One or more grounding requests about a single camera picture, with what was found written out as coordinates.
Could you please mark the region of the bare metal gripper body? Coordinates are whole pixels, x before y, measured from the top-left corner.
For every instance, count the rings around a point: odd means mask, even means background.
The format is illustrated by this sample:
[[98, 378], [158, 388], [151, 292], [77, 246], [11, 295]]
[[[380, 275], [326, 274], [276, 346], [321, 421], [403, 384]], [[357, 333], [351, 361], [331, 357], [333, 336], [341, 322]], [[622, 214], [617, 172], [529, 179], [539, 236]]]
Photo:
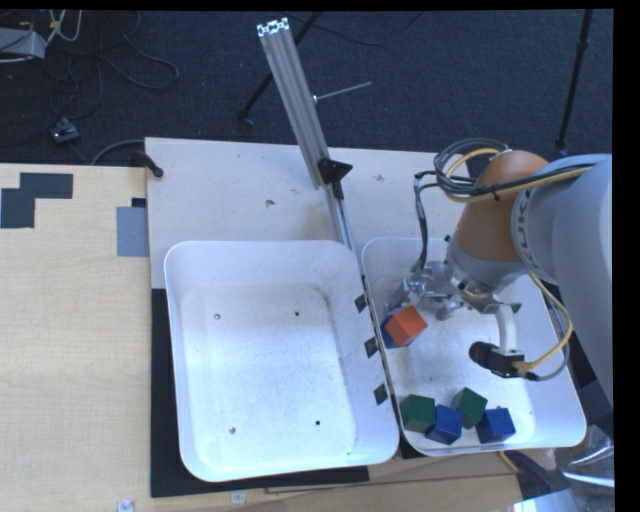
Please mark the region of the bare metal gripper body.
[[499, 306], [497, 288], [478, 281], [454, 262], [416, 262], [401, 284], [401, 305], [428, 300], [444, 311], [463, 306], [477, 311], [494, 311]]

